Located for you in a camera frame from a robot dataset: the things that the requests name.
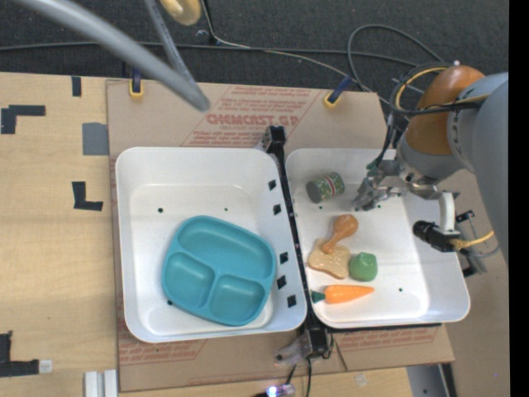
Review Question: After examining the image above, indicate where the brown cardboard board red print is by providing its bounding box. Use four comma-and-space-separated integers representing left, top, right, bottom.
105, 79, 456, 393

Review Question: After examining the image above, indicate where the black cylinder on white bracket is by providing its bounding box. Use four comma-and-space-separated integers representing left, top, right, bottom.
412, 191, 462, 253

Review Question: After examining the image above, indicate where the green pepper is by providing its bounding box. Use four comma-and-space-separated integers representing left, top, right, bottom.
347, 251, 379, 283

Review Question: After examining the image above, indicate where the tan chicken drumstick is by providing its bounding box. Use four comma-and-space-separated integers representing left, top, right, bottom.
320, 213, 360, 256

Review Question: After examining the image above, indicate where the white plastic tray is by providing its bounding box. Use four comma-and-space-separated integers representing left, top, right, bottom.
284, 147, 472, 330
114, 146, 309, 344

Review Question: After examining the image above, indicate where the blue divided plate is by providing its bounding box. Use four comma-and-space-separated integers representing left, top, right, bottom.
160, 214, 278, 328

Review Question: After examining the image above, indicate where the thin black rod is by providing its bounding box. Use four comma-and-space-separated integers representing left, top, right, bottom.
275, 149, 318, 331

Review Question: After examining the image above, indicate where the green can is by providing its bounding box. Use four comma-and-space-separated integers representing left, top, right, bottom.
305, 171, 346, 205

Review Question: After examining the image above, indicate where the black block with thin wires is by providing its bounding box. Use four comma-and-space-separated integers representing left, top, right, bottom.
263, 125, 288, 155
303, 327, 332, 360

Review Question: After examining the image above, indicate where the orange carrot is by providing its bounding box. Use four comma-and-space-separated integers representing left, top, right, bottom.
310, 284, 376, 305

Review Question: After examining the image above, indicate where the tan bread slice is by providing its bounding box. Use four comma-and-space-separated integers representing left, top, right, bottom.
307, 237, 352, 280

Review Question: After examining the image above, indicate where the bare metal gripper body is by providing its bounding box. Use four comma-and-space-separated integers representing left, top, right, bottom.
362, 159, 440, 201

